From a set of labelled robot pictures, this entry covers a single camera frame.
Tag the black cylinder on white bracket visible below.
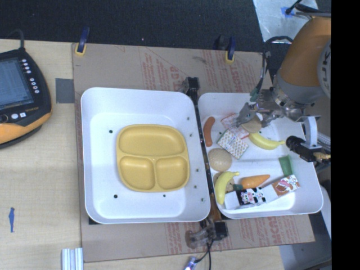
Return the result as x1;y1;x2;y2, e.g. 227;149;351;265
285;115;331;163

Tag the round beige bread roll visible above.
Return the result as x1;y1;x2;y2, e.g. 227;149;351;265
208;147;233;172

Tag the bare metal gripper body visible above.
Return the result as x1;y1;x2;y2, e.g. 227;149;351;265
254;88;308;122

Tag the white plastic tray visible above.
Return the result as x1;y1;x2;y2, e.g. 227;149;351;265
80;87;212;225
197;92;325;220

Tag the orange sausage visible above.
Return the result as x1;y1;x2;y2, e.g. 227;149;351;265
202;116;216;148

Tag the brown cardboard board red print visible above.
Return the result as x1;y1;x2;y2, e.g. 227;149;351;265
71;42;316;263

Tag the orange carrot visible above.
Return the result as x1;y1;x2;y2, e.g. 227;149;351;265
232;174;271;192

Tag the white packet with yellow pattern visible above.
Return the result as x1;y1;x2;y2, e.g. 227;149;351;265
216;129;250;160

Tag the white packet with red print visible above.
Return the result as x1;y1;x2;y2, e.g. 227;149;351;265
220;112;250;140

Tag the white carton with cow print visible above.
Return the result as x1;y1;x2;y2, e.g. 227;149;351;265
223;186;278;210

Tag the black block with thin wires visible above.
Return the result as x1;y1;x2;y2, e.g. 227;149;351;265
213;220;229;241
182;76;201;96

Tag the orange and white carton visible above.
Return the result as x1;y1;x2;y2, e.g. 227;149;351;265
271;174;301;198

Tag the yellow banana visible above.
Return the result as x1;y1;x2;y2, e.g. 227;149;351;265
248;132;286;151
214;170;241;206

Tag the yellow divided plate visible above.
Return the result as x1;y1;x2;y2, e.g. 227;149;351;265
115;123;191;193

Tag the round brown biscuit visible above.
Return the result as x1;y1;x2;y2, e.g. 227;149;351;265
241;118;263;134

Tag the green rectangular block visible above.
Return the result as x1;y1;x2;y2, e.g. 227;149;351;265
278;155;294;177

